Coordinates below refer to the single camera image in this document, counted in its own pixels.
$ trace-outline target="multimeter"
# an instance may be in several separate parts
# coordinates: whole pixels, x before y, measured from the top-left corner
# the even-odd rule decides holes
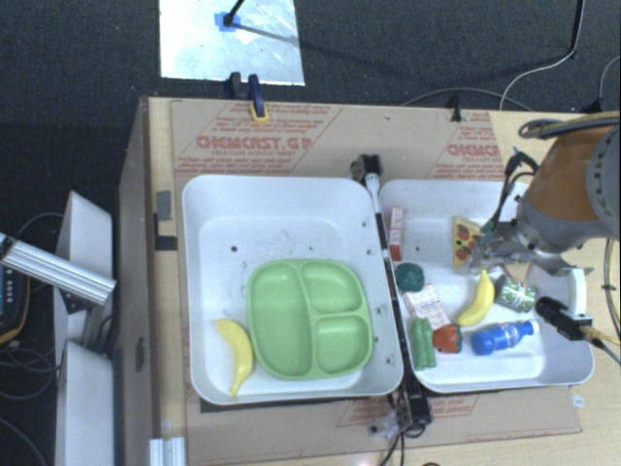
[[[16,270],[0,265],[0,344],[19,334],[28,312],[27,279]]]

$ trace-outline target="green ball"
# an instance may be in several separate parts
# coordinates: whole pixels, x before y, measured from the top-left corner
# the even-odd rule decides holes
[[[422,290],[425,284],[423,268],[411,262],[399,264],[395,270],[395,277],[397,279],[397,286],[402,291],[417,292]]]

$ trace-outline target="white tray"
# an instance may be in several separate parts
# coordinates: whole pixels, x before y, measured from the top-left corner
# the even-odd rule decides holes
[[[206,175],[185,187],[182,213],[190,371],[204,399],[235,405],[353,398],[397,387],[403,364],[373,204],[363,186],[345,179]],[[247,329],[248,277],[268,261],[290,258],[333,259],[356,272],[370,308],[371,359],[355,373],[305,382],[280,380],[256,364],[231,398],[233,355],[214,322],[228,317]]]
[[[514,194],[523,193],[518,184]],[[475,278],[467,268],[452,269],[452,218],[464,216],[479,224],[494,214],[501,184],[489,182],[451,181],[392,181],[381,190],[384,215],[390,218],[391,209],[404,209],[404,261],[415,262],[434,285],[444,309],[451,320],[465,309],[474,297]],[[502,220],[515,216],[513,196],[507,198]],[[569,276],[552,278],[539,267],[531,265],[525,279],[539,289],[539,296],[549,295],[559,300],[572,298],[585,303],[586,286],[582,270]],[[402,312],[408,314],[402,301]],[[472,333],[481,327],[505,321],[536,318],[540,332],[525,337],[513,349],[477,356],[470,345]],[[478,326],[465,328],[463,350],[459,354],[436,352],[436,368],[415,372],[426,387],[440,393],[477,390],[496,390],[551,384],[577,384],[586,381],[593,372],[593,354],[586,342],[570,342],[559,335],[531,310],[519,314],[494,304],[485,320]]]

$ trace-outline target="gray square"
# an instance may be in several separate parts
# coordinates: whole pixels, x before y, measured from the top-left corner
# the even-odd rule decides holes
[[[245,0],[240,24],[224,28],[236,1],[159,0],[162,77],[224,81],[239,71],[244,81],[304,85],[293,0]]]

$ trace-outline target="black floor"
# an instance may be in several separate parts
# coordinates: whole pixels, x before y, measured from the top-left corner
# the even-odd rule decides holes
[[[268,99],[398,105],[438,88],[503,92],[519,73],[561,58],[576,0],[295,0],[307,85],[265,87]],[[537,111],[579,112],[598,97],[619,54],[621,0],[586,0],[577,54],[529,76],[509,96]],[[0,0],[0,231],[62,212],[74,189],[114,216],[139,95],[221,97],[219,83],[164,80],[158,66],[158,0]],[[448,95],[420,105],[442,106]],[[619,63],[604,84],[619,109]],[[498,100],[465,93],[466,108]],[[51,217],[24,235],[52,250]],[[52,344],[48,289],[33,295],[19,339]],[[0,390],[41,380],[0,367]],[[0,397],[0,417],[53,461],[55,392],[29,402]],[[0,464],[36,464],[0,422]]]

